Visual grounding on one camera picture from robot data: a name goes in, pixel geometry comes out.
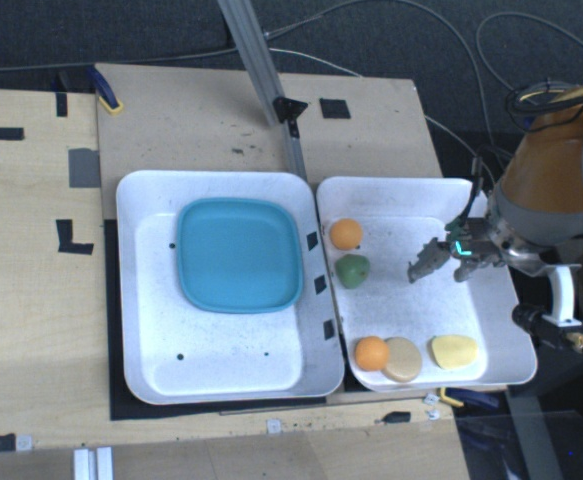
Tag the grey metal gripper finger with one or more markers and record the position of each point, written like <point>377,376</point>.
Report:
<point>466,270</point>
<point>426,262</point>

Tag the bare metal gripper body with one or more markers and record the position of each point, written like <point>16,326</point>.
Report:
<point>491,243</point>

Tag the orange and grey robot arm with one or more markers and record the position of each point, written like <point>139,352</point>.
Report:
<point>546,178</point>

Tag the white plastic tray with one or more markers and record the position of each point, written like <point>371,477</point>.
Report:
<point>221,353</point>
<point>421,313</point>

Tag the green toy pear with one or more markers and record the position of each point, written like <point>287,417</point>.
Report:
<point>352,271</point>

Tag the yellow toy crisp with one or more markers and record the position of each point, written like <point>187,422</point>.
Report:
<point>454,352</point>

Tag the orange toy fruit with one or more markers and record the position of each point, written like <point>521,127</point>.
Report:
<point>346,234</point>
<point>371,353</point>

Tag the beige round biscuit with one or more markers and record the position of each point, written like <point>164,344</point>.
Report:
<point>402,359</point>

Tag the blue plate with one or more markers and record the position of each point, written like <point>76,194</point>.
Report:
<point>238,255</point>

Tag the pale wood board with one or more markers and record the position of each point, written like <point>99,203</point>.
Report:
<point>196,128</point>

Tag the black cylinder on white bracket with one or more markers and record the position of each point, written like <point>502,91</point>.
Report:
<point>561,300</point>

